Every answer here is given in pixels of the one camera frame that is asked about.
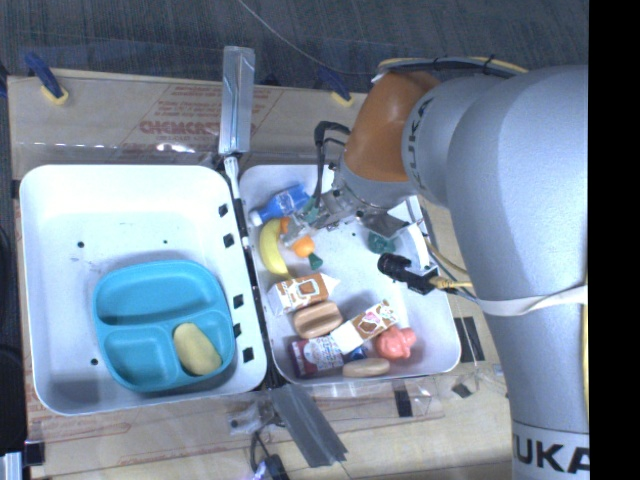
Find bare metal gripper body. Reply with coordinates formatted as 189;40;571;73
298;187;409;240

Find orange carrot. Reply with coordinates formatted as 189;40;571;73
278;216;325;271

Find yellow banana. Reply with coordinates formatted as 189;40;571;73
258;217;293;277

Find blue bottle white cap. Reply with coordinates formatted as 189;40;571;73
248;183;312;228

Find green broccoli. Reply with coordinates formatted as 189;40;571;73
368;231;402;256

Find brown and white carton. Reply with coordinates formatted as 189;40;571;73
266;272;342;316

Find white plastic tray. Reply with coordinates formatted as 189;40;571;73
18;163;269;416
238;163;462;387

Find brown bread roll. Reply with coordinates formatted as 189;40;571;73
292;299;345;340

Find white carton brown print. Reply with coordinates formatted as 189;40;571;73
329;298;400;356

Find dark red bottle white label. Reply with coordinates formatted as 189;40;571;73
288;335;347;380

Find pink toy figure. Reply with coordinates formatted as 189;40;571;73
374;326;418;361

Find yellow oval toy food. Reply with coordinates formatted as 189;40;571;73
172;322;224;377

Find tan round biscuit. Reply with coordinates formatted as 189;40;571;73
341;357;392;380

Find blue divided plate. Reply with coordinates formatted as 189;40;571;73
92;259;237;394

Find brown cardboard board red print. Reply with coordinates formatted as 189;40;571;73
7;67;512;480

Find black cylinder on white bracket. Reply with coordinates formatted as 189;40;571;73
376;221;441;297

